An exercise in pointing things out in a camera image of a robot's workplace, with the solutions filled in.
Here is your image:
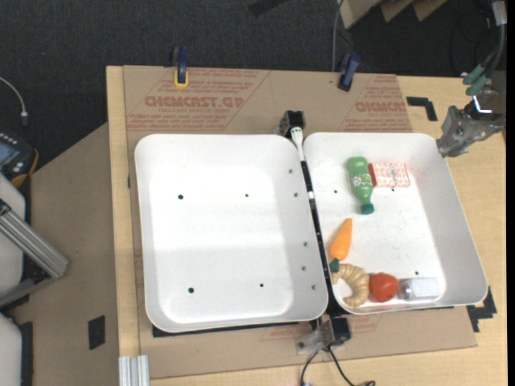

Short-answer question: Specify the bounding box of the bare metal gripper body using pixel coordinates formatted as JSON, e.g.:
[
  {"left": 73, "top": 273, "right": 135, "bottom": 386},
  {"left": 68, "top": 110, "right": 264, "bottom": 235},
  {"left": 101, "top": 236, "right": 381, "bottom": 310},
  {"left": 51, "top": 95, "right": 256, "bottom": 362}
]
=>
[{"left": 464, "top": 69, "right": 507, "bottom": 126}]

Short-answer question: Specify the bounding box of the orange and white carton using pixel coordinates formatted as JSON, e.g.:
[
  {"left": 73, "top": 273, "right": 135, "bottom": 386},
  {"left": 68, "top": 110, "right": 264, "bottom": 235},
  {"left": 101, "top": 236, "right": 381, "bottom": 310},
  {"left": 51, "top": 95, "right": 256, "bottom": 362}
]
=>
[{"left": 368, "top": 161, "right": 412, "bottom": 189}]

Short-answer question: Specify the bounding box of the green bottle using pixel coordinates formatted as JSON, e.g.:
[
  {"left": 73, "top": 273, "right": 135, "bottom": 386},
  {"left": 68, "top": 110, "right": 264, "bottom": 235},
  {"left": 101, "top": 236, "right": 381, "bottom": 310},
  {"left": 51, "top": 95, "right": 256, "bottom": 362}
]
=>
[{"left": 346, "top": 156, "right": 376, "bottom": 216}]

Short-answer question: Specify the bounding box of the white plastic tray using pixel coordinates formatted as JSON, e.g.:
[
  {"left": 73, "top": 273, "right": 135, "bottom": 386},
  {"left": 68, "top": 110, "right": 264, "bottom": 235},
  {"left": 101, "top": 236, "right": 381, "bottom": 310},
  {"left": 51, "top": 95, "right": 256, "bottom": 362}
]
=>
[
  {"left": 301, "top": 131, "right": 489, "bottom": 316},
  {"left": 134, "top": 133, "right": 330, "bottom": 333}
]

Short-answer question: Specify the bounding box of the white and silver shaker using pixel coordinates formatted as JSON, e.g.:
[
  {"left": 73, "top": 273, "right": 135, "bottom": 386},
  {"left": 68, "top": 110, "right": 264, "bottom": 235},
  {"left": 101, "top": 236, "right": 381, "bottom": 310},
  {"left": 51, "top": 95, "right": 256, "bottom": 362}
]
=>
[{"left": 398, "top": 277, "right": 442, "bottom": 300}]

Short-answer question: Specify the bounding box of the thin black and white rod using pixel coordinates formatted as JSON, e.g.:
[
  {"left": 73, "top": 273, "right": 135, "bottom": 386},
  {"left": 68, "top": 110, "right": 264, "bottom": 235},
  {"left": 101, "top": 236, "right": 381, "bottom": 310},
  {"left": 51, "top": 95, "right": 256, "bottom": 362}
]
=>
[{"left": 290, "top": 125, "right": 337, "bottom": 319}]

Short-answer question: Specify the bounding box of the orange carrot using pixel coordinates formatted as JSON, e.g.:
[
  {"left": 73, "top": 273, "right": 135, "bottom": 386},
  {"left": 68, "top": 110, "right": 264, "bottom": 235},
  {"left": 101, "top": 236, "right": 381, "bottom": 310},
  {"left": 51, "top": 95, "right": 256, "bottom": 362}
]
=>
[{"left": 328, "top": 217, "right": 353, "bottom": 273}]

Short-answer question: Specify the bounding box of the red tomato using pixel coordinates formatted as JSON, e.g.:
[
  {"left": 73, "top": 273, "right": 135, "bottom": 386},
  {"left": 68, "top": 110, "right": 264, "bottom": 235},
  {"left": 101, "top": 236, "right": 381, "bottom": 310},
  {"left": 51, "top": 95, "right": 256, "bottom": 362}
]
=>
[{"left": 369, "top": 272, "right": 400, "bottom": 304}]

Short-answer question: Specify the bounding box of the tan croissant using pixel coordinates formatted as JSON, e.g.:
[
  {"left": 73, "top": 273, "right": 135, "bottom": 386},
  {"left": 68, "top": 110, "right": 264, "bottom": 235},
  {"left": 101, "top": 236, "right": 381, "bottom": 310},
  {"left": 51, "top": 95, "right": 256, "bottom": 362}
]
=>
[{"left": 331, "top": 263, "right": 371, "bottom": 308}]

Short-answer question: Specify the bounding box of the brown cardboard board red print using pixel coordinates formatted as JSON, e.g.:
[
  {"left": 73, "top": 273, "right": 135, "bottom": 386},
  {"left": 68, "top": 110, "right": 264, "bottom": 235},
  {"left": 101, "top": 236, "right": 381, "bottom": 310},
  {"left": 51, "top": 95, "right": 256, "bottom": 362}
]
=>
[{"left": 122, "top": 64, "right": 480, "bottom": 380}]

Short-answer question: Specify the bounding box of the black block with thin wires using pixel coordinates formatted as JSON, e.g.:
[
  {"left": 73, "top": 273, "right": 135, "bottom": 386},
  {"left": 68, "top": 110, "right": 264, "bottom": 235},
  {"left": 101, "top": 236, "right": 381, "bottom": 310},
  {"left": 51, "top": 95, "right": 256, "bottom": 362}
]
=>
[
  {"left": 274, "top": 109, "right": 306, "bottom": 138},
  {"left": 296, "top": 315, "right": 353, "bottom": 355}
]

